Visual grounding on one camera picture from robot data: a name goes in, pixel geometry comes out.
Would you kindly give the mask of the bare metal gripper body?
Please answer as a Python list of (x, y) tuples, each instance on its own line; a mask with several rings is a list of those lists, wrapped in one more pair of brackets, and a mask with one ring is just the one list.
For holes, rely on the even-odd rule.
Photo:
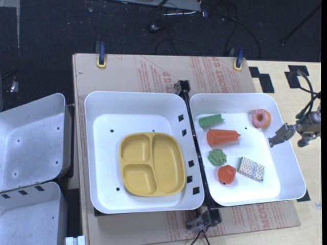
[(313, 140), (321, 135), (321, 113), (311, 111), (303, 115), (297, 121), (297, 132), (302, 136), (302, 140)]

